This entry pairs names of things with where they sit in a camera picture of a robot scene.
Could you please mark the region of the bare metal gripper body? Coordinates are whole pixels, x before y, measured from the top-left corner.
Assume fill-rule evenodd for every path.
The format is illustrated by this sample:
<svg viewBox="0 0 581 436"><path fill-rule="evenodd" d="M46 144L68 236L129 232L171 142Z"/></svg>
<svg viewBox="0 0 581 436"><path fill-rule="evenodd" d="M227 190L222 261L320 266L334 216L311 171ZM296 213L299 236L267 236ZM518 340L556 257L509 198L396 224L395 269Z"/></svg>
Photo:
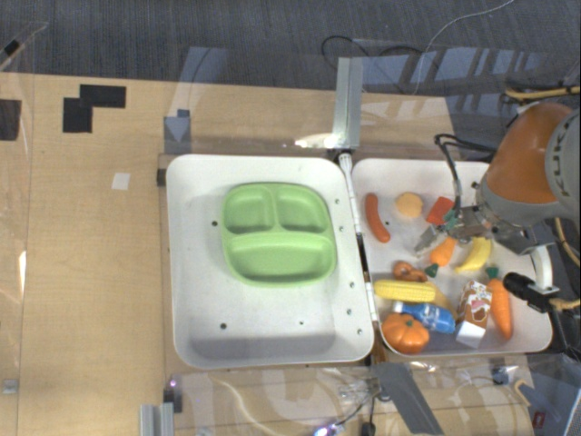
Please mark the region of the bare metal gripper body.
<svg viewBox="0 0 581 436"><path fill-rule="evenodd" d="M476 237L491 239L493 236L494 214L484 204L453 207L445 221L445 233L459 242L467 243Z"/></svg>

